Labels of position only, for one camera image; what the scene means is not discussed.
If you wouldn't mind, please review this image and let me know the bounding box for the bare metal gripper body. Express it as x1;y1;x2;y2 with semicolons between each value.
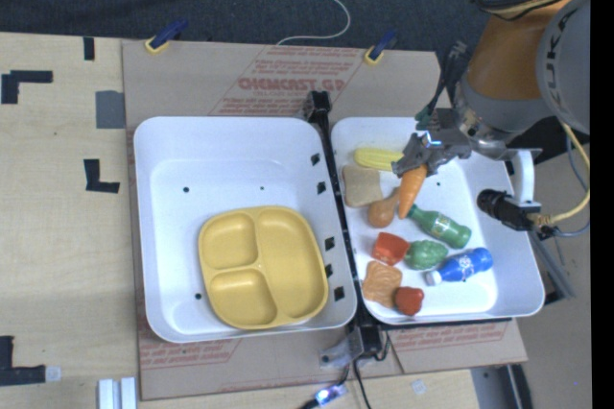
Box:
414;108;510;160

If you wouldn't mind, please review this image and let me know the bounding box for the orange carrot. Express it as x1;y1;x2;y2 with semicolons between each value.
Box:
397;163;429;221

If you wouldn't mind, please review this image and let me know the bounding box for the yellow corn cob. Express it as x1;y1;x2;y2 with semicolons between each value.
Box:
353;147;405;172

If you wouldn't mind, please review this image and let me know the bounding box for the tan bread slice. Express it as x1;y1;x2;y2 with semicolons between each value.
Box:
341;164;384;209

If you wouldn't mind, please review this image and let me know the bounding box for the brown chicken drumstick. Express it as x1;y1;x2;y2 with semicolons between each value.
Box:
366;185;402;229

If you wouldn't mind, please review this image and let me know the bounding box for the green bottle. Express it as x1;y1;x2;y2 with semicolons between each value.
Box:
407;204;473;250

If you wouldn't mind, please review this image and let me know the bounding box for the thin black rod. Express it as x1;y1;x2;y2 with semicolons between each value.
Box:
314;107;380;341

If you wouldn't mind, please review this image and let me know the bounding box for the red pepper piece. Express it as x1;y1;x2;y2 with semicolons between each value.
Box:
371;231;411;267

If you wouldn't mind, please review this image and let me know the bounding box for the green broccoli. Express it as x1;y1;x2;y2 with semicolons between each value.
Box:
403;239;450;272

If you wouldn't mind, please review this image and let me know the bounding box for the blue bottle with white cap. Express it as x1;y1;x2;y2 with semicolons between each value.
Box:
423;247;494;287

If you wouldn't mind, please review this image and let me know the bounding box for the white plastic tray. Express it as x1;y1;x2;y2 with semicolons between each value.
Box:
132;115;359;345
330;116;547;326

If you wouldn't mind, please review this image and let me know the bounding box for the orange waffle biscuit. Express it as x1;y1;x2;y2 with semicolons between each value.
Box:
361;259;404;309

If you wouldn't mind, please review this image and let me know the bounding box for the red tomato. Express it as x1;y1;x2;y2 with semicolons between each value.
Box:
393;285;426;318

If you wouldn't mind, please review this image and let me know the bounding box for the yellow divided plate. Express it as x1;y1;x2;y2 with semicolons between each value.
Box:
197;204;330;331

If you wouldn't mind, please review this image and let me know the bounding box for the brown cardboard board red print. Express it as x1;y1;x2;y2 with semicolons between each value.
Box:
121;39;530;401

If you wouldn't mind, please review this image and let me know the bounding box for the black cylinder on white bracket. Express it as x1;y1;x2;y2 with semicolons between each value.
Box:
476;149;544;232

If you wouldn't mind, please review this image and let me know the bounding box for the black block with thin wires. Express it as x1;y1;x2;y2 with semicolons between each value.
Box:
305;90;334;124
351;324;390;359

